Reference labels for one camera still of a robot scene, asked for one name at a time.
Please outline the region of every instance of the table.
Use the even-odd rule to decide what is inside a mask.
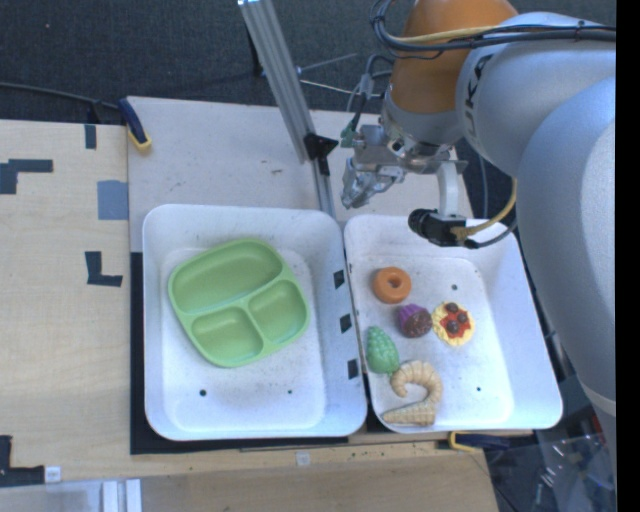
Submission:
[[[305,479],[298,466],[309,462],[306,469],[319,472],[327,488],[358,469],[360,476],[348,474],[362,499],[375,496],[372,489],[394,471],[412,467],[417,473],[403,474],[413,475],[407,478],[415,484],[410,499],[416,504],[435,499],[442,510],[495,510],[482,453],[440,450],[435,439],[442,435],[404,437],[363,428],[345,445],[130,455],[130,254],[139,250],[146,209],[173,192],[177,202],[200,202],[185,194],[179,180],[165,180],[173,172],[167,169],[180,172],[169,155],[192,168],[205,162],[233,166],[225,173],[231,185],[208,196],[212,203],[317,206],[311,176],[304,176],[305,164],[288,146],[277,109],[144,98],[132,103],[154,141],[151,155],[137,153],[121,126],[0,122],[0,165],[17,177],[14,191],[6,183],[0,188],[0,434],[13,436],[12,466],[57,466],[65,481],[183,475],[206,485],[208,474],[224,480],[238,471],[245,482],[249,474],[265,482],[269,475]],[[202,119],[171,109],[195,109],[217,121],[189,138],[187,128]],[[328,137],[349,119],[343,113],[312,115],[318,133]],[[166,138],[171,133],[173,145]],[[345,151],[330,155],[336,198]],[[159,165],[163,160],[168,165]],[[145,173],[154,169],[164,185],[147,180],[145,189]],[[407,183],[368,209],[407,214],[437,207],[437,188],[427,185],[435,178],[415,178],[423,180],[420,187]],[[280,195],[248,197],[247,191],[269,183]],[[406,199],[398,202],[394,194]],[[461,213],[469,215],[466,197],[460,200]],[[354,214],[337,209],[341,222]],[[419,483],[422,471],[433,485]],[[374,477],[375,484],[367,483]],[[457,493],[461,487],[465,492]],[[406,492],[404,484],[390,489]],[[257,496],[260,486],[247,492]]]

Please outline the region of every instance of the croissant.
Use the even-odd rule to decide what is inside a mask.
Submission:
[[[436,405],[442,398],[442,380],[438,372],[426,361],[409,361],[391,376],[391,387],[398,396],[407,396],[407,384],[423,386],[427,390],[427,397],[420,402],[387,411],[382,419],[388,423],[433,425]]]

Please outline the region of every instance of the green plate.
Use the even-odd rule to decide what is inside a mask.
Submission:
[[[173,310],[211,363],[237,367],[298,339],[309,306],[278,252],[254,238],[216,246],[178,265],[169,277]]]

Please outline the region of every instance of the toy pizza topping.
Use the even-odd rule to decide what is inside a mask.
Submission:
[[[471,339],[475,323],[467,310],[456,302],[443,302],[433,312],[433,330],[450,345],[462,345]]]

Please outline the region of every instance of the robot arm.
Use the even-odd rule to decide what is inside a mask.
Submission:
[[[381,124],[352,134],[343,204],[366,204],[407,172],[442,172],[461,137],[510,175],[525,261],[616,475],[615,29],[517,15],[503,0],[418,0],[395,38],[384,31],[390,3],[372,23],[402,58]],[[464,243],[455,212],[420,210],[409,224],[440,245]]]

